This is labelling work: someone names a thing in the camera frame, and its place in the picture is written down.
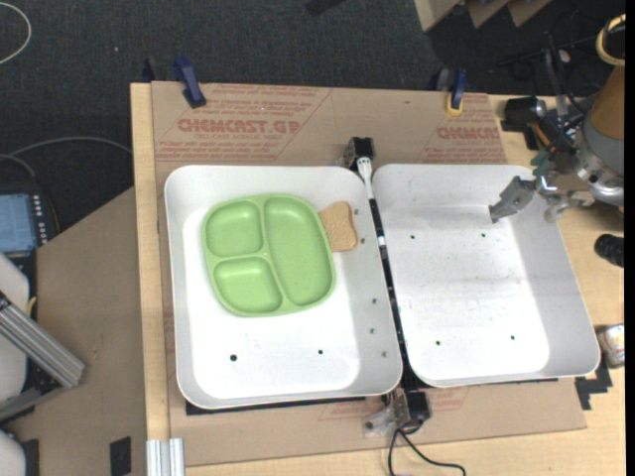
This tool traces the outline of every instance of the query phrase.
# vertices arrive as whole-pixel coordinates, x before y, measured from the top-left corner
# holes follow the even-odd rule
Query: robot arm
[[[546,146],[532,161],[536,179],[513,178],[489,207],[492,222],[520,211],[535,193],[549,205],[548,220],[595,201],[624,206],[625,55],[608,48],[606,37],[618,29],[623,36],[625,23],[625,15],[615,18],[598,35],[598,54],[615,68],[590,108],[577,115],[581,122],[565,128],[560,113],[556,124],[547,117],[538,119],[535,131]]]

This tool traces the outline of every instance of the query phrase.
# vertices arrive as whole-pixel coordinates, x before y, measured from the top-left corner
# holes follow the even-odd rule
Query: cardboard sheet
[[[38,250],[38,323],[86,365],[79,386],[6,426],[39,441],[42,476],[116,474],[116,441],[145,474],[134,200],[130,188]]]
[[[385,447],[364,437],[382,407],[360,402],[188,416],[176,380],[172,291],[163,185],[186,164],[336,165],[348,140],[374,140],[375,168],[402,164],[504,164],[485,94],[469,93],[457,117],[440,92],[204,84],[207,105],[189,108],[179,83],[152,84],[155,166],[171,436],[188,466]],[[431,390],[433,418],[417,442],[584,428],[570,379]]]

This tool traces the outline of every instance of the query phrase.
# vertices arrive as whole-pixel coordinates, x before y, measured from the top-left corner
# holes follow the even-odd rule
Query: blue clamp
[[[183,95],[188,100],[190,107],[196,108],[204,106],[207,103],[207,99],[205,99],[200,91],[200,86],[198,86],[196,74],[194,73],[194,65],[191,60],[181,55],[175,59],[173,69],[177,79],[186,84]]]
[[[447,98],[447,113],[457,116],[463,111],[463,94],[467,83],[467,72],[459,67],[454,75],[454,86]]]

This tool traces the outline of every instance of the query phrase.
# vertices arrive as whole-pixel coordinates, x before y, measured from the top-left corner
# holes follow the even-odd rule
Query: wooden table
[[[382,94],[391,96],[387,90],[383,90]],[[498,114],[507,98],[490,97]],[[133,84],[131,103],[147,432],[149,439],[166,440],[171,434],[157,234],[151,86]],[[501,133],[501,136],[508,162],[528,165],[533,154],[526,149],[522,138],[513,133]],[[593,324],[623,322],[623,270],[600,260],[593,252],[593,242],[600,234],[623,234],[622,220],[606,210],[592,208],[569,210],[559,223]],[[625,474],[624,370],[612,370],[610,375],[614,386],[609,393],[592,396],[592,411],[586,414],[587,429],[427,445],[424,451],[433,459],[463,464],[470,476]],[[189,469],[188,474],[380,475],[387,474],[386,457],[385,449],[364,450],[196,467]],[[422,467],[423,462],[410,449],[398,448],[394,463],[400,473],[452,474],[447,469]]]

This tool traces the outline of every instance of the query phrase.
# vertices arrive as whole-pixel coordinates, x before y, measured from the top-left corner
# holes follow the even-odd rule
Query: wire
[[[31,152],[32,150],[36,150],[38,148],[47,147],[47,146],[50,146],[50,145],[57,145],[59,143],[71,143],[71,142],[101,143],[102,145],[112,146],[112,147],[118,148],[119,150],[122,150],[122,151],[126,152],[127,154],[132,155],[132,150],[130,148],[128,148],[128,147],[120,145],[119,143],[117,143],[115,141],[110,141],[109,139],[95,138],[95,137],[91,137],[91,136],[73,136],[73,137],[70,137],[70,138],[56,138],[56,139],[50,139],[50,140],[47,140],[47,141],[41,141],[40,143],[35,143],[33,145],[26,146],[26,147],[21,148],[19,150],[15,150],[15,151],[11,152],[10,154],[7,154],[7,155],[11,155],[11,156],[21,155],[21,154],[24,154],[26,152]]]
[[[29,299],[29,302],[27,303],[27,315],[29,317],[31,317],[31,313],[33,312],[33,307],[35,306],[37,300],[38,300],[37,297],[31,297],[31,299]]]
[[[29,164],[25,161],[23,161],[22,159],[18,159],[17,157],[13,157],[11,154],[0,154],[0,161],[11,161],[19,166],[21,166],[25,171],[27,171],[29,173],[29,175],[31,175],[31,177],[35,178],[36,177],[36,172],[35,170],[29,166]]]
[[[400,427],[395,430],[395,433],[393,433],[393,438],[390,442],[390,449],[388,450],[388,470],[390,471],[390,476],[395,476],[395,471],[393,470],[393,450],[395,448],[398,435],[401,435],[404,438],[404,440],[408,443],[408,445],[415,451],[415,453],[417,453],[423,460],[425,460],[429,464],[436,465],[438,467],[446,467],[448,469],[457,469],[461,472],[463,476],[466,476],[467,472],[465,472],[465,469],[463,468],[463,466],[458,464],[446,463],[446,462],[436,462],[435,460],[431,460],[430,458],[428,458],[421,451],[419,451],[419,449],[417,449],[417,446],[415,446],[415,444],[413,444],[413,442],[408,438],[408,435],[415,433],[417,430],[419,430],[419,428],[421,428],[422,425],[423,425],[423,422],[420,421],[419,424],[414,429],[411,429],[406,432],[405,430],[403,430],[402,427]]]
[[[595,41],[595,49],[597,50],[597,54],[601,59],[606,61],[606,63],[610,63],[611,65],[624,66],[626,65],[626,58],[617,58],[612,56],[605,47],[606,36],[615,30],[621,31],[618,27],[625,27],[626,25],[626,14],[622,14],[617,18],[613,18],[610,20],[604,28],[597,34],[597,40]]]
[[[20,17],[24,20],[24,22],[27,24],[27,39],[25,39],[24,43],[22,43],[22,46],[18,48],[15,52],[11,53],[7,57],[4,57],[3,59],[0,59],[0,65],[2,65],[3,63],[6,63],[7,61],[11,59],[14,59],[17,55],[19,55],[24,50],[26,46],[29,45],[29,42],[31,41],[31,36],[33,35],[33,29],[31,28],[31,21],[29,20],[29,17],[20,9],[18,9],[15,5],[11,5],[6,2],[0,2],[0,7],[7,7],[11,9],[12,11],[17,12],[20,15]]]
[[[50,139],[47,141],[41,141],[40,143],[35,143],[33,145],[20,148],[18,150],[14,150],[13,152],[10,152],[8,154],[0,154],[0,163],[2,161],[11,161],[15,164],[18,164],[25,171],[27,171],[33,179],[36,179],[37,175],[35,170],[26,161],[23,161],[22,159],[19,159],[16,156],[25,154],[27,152],[31,152],[32,150],[37,150],[39,148],[47,147],[50,145],[57,145],[60,143],[72,143],[72,142],[88,142],[88,143],[99,143],[102,145],[109,145],[111,147],[115,147],[119,150],[122,150],[126,152],[127,154],[132,155],[131,149],[123,145],[120,145],[119,143],[115,141],[110,141],[104,138],[89,137],[89,136],[74,136],[70,138],[56,138],[56,139]]]
[[[573,106],[581,114],[586,114],[586,110],[579,105],[579,102],[575,100],[575,97],[573,96],[571,91],[568,90],[566,87],[565,80],[563,78],[563,60],[560,56],[560,53],[556,49],[556,46],[554,45],[554,40],[551,33],[546,34],[546,43],[547,47],[545,49],[545,69],[552,84],[552,89],[555,93],[555,96],[561,97],[562,95],[565,95],[571,103],[571,106]],[[556,67],[554,67],[553,65],[553,59],[556,60]],[[565,108],[561,108],[559,106],[559,116],[568,116],[567,113],[568,112]]]

